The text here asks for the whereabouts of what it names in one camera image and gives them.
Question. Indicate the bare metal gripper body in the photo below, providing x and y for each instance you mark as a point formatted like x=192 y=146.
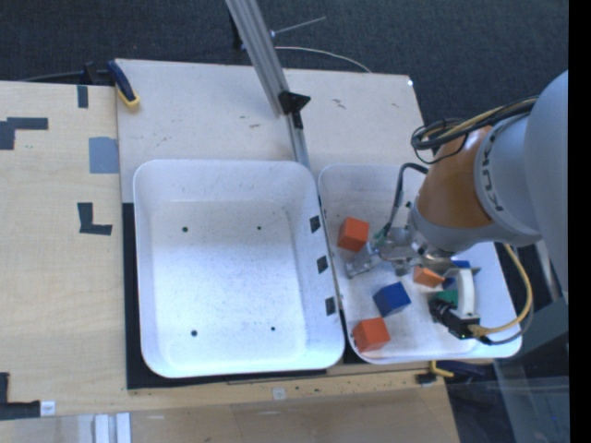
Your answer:
x=402 y=246

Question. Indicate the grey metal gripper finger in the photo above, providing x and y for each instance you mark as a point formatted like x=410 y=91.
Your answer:
x=401 y=268
x=359 y=264

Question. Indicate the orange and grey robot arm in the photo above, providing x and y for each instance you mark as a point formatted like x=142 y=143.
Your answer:
x=503 y=187

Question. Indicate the orange cube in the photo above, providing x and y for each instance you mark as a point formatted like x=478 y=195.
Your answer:
x=371 y=335
x=427 y=277
x=353 y=234

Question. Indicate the blue cube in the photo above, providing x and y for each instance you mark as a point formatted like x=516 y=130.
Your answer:
x=449 y=284
x=391 y=299

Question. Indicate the green cube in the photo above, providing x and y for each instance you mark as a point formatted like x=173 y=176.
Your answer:
x=446 y=297

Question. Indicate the white plastic tray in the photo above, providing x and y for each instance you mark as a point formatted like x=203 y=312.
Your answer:
x=231 y=270
x=415 y=335

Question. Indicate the black cylinder on white bracket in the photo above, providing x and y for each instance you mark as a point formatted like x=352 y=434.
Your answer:
x=465 y=293

